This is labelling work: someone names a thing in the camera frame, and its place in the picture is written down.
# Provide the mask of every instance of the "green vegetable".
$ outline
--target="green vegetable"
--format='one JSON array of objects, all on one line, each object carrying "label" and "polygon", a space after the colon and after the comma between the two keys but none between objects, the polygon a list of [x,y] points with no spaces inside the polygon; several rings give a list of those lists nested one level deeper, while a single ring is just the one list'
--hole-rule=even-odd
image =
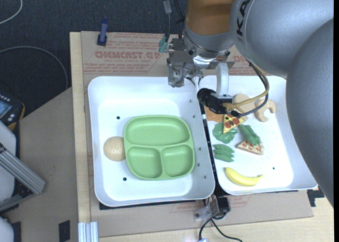
[{"label": "green vegetable", "polygon": [[218,154],[214,154],[214,158],[218,159],[218,160],[226,161],[226,162],[229,162],[229,163],[234,161],[232,158],[229,158],[229,157],[224,156],[224,155],[218,155]]},{"label": "green vegetable", "polygon": [[248,142],[252,143],[253,145],[260,144],[260,137],[256,135],[256,133],[253,131],[251,126],[245,126],[243,124],[238,125],[240,131],[246,136],[246,139]]},{"label": "green vegetable", "polygon": [[230,147],[228,147],[228,146],[226,146],[226,145],[224,145],[224,144],[214,144],[214,145],[212,145],[216,150],[224,150],[224,151],[228,151],[228,152],[230,152],[230,153],[234,153],[234,151],[230,148]]},{"label": "green vegetable", "polygon": [[235,128],[233,128],[229,130],[227,133],[223,133],[222,132],[223,127],[224,125],[222,122],[217,123],[213,129],[213,136],[219,141],[228,144],[234,139],[234,136],[238,131]]},{"label": "green vegetable", "polygon": [[225,150],[213,150],[213,153],[215,155],[225,155],[225,156],[229,156],[229,157],[234,157],[233,153],[230,153],[228,151],[225,151]]}]

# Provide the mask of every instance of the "green divided plate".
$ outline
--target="green divided plate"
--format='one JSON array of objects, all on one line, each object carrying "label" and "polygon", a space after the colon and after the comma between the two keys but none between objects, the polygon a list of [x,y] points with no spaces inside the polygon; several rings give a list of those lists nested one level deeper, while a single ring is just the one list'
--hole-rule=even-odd
[{"label": "green divided plate", "polygon": [[144,115],[130,119],[123,133],[131,172],[145,180],[167,180],[189,174],[195,155],[187,123],[171,115]]}]

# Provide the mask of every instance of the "yellow cable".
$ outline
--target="yellow cable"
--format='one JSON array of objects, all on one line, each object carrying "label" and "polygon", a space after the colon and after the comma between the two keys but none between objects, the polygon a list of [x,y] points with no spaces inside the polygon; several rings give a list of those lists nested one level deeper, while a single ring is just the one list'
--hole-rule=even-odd
[{"label": "yellow cable", "polygon": [[247,100],[244,100],[244,101],[241,101],[239,103],[236,103],[236,104],[232,104],[232,103],[224,103],[222,104],[227,111],[231,111],[233,109],[236,109],[238,108],[239,106],[241,105],[244,105],[244,104],[249,104],[249,103],[252,103],[252,102],[255,102],[257,100],[259,100],[260,98],[266,96],[266,94],[269,92],[269,89],[270,89],[270,84],[269,84],[269,81],[268,79],[266,78],[266,76],[264,75],[264,73],[261,71],[261,69],[259,69],[259,67],[257,67],[256,65],[252,64],[252,66],[259,72],[259,74],[263,77],[265,83],[266,83],[266,87],[265,87],[265,91],[258,95],[258,96],[255,96],[253,98],[250,98],[250,99],[247,99]]}]

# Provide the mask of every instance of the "gray cable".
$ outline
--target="gray cable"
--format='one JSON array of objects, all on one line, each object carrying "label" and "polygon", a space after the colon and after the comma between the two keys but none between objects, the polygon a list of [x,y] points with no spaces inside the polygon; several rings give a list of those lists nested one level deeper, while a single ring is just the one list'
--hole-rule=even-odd
[{"label": "gray cable", "polygon": [[66,88],[65,89],[68,88],[68,75],[67,75],[66,69],[63,66],[63,64],[61,63],[61,61],[55,55],[53,55],[51,52],[49,52],[47,50],[44,50],[42,48],[39,48],[39,47],[35,47],[35,46],[15,46],[15,47],[10,47],[10,48],[6,48],[6,49],[3,49],[3,50],[0,50],[0,54],[4,53],[4,52],[11,51],[11,50],[18,50],[18,49],[34,49],[34,50],[45,52],[45,53],[49,54],[50,56],[52,56],[60,64],[60,66],[61,66],[61,68],[62,68],[62,70],[64,72],[64,75],[65,75],[65,83],[66,83]]}]

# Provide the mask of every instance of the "device screen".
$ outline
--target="device screen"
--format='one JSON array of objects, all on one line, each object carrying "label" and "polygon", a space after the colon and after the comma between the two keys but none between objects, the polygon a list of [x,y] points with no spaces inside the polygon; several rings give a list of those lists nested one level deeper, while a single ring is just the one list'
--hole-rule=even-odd
[{"label": "device screen", "polygon": [[0,101],[0,119],[12,108],[11,105]]}]

